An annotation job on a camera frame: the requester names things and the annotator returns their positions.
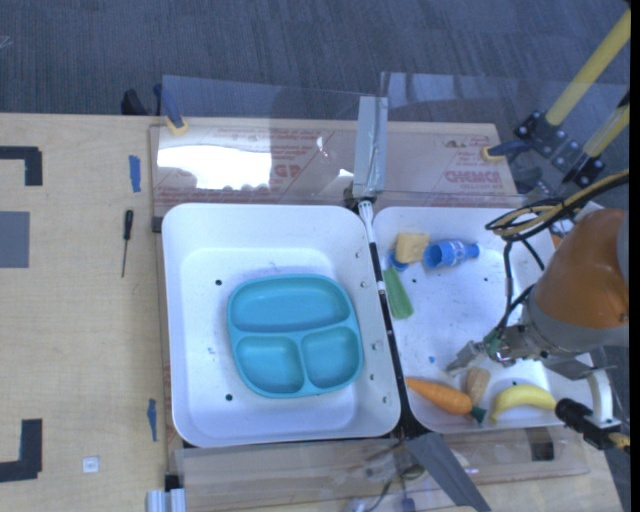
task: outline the blue plate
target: blue plate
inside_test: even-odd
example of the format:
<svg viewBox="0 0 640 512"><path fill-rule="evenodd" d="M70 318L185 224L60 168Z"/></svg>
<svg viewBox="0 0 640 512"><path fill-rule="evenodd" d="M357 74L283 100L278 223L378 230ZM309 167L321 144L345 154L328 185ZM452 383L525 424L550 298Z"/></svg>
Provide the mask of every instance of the blue plate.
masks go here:
<svg viewBox="0 0 640 512"><path fill-rule="evenodd" d="M238 373L263 396L336 391L362 369L353 305L344 289L325 276L246 281L229 297L227 327Z"/></svg>

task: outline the carrot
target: carrot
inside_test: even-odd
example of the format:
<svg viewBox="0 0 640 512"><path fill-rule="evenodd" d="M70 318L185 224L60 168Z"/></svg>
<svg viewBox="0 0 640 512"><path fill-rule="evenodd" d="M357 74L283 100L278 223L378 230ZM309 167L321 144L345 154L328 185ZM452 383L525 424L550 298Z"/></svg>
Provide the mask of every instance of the carrot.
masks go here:
<svg viewBox="0 0 640 512"><path fill-rule="evenodd" d="M469 395L451 386L411 377L407 377L405 380L407 386L418 392L420 396L430 400L450 414L462 416L473 409L473 403Z"/></svg>

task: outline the yellow tube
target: yellow tube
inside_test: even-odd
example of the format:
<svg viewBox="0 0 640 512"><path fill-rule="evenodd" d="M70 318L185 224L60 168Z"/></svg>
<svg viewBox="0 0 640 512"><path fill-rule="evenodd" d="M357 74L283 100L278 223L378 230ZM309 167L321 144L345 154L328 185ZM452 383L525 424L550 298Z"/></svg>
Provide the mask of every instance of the yellow tube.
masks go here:
<svg viewBox="0 0 640 512"><path fill-rule="evenodd" d="M620 132L629 124L631 104L617 108L609 120L594 133L584 145L584 152L590 157L599 156Z"/></svg>
<svg viewBox="0 0 640 512"><path fill-rule="evenodd" d="M631 9L627 9L589 60L545 115L552 126L560 126L631 37Z"/></svg>

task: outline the white tray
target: white tray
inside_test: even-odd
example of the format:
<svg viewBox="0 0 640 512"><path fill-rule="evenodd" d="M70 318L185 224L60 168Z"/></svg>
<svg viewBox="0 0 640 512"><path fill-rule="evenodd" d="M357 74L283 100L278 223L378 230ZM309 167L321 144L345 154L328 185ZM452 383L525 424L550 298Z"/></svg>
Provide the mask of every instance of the white tray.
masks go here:
<svg viewBox="0 0 640 512"><path fill-rule="evenodd" d="M480 245L480 256L461 264L428 270L422 263L412 263L400 273L400 279L414 308L404 320L392 319L400 362L407 377L421 377L462 389L465 373L451 378L445 371L458 350L469 340L482 341L500 320L505 308L504 242L484 226L509 210L495 208L389 207L374 219L378 249L383 268L398 233L426 233L432 242L460 239ZM553 252L548 232L530 239L543 261ZM522 244L511 251L515 296L536 282L540 270ZM518 319L514 311L511 321ZM581 361L591 364L589 356ZM491 381L481 407L489 409L496 393L515 383L537 384L559 400L572 398L592 406L592 396L585 380L569 381L540 362L519 361L511 368L486 360L482 367L491 371ZM498 430L559 425L553 411L530 406L516 407L503 413L497 423L453 416L409 390L411 410L420 423L441 433L460 433L478 429Z"/></svg>
<svg viewBox="0 0 640 512"><path fill-rule="evenodd" d="M400 403L366 232L336 206L182 204L162 224L173 420L200 447L376 437ZM339 391L274 399L238 375L226 302L255 277L317 273L349 294L363 368Z"/></svg>

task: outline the beige sponge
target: beige sponge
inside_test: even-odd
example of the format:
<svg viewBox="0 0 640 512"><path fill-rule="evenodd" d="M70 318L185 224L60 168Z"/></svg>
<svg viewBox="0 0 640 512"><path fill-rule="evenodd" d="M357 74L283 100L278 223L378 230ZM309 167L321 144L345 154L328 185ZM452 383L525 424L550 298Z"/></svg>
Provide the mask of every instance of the beige sponge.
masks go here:
<svg viewBox="0 0 640 512"><path fill-rule="evenodd" d="M422 254L429 243L424 233L400 233L396 238L395 259L398 263L422 261Z"/></svg>

